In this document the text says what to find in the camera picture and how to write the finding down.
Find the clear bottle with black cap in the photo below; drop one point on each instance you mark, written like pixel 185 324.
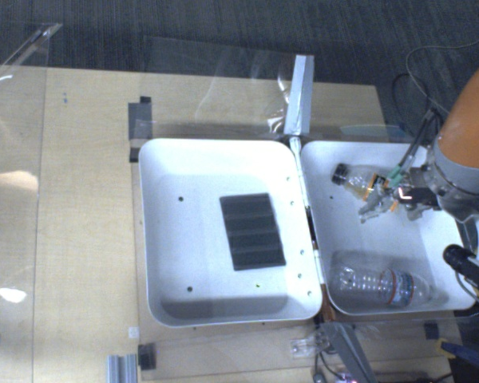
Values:
pixel 353 180

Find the clear bottle with red label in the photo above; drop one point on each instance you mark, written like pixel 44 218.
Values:
pixel 377 285

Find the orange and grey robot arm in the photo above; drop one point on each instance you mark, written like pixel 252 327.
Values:
pixel 469 110

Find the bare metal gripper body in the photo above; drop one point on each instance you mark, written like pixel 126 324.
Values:
pixel 421 196

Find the thin black and white rod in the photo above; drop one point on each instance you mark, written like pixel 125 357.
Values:
pixel 310 223

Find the white plastic tray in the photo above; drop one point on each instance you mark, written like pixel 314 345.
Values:
pixel 375 242
pixel 191 230

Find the black ribbed rectangular pad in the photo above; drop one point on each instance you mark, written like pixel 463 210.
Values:
pixel 252 231

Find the black cylinder on white bracket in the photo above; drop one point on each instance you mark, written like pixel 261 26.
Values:
pixel 461 258

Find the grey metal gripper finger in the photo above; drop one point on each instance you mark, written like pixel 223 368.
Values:
pixel 372 208
pixel 416 214

